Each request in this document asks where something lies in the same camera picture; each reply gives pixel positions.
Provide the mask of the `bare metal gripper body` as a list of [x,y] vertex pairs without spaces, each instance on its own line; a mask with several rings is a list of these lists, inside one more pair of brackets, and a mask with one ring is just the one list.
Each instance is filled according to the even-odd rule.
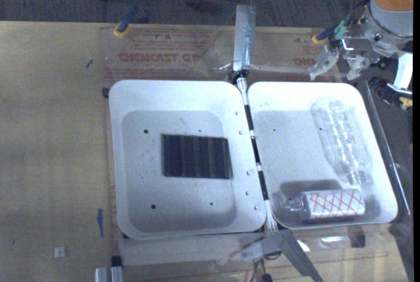
[[339,41],[339,52],[346,58],[390,58],[406,43],[406,32],[392,30],[374,19],[361,17],[346,29]]

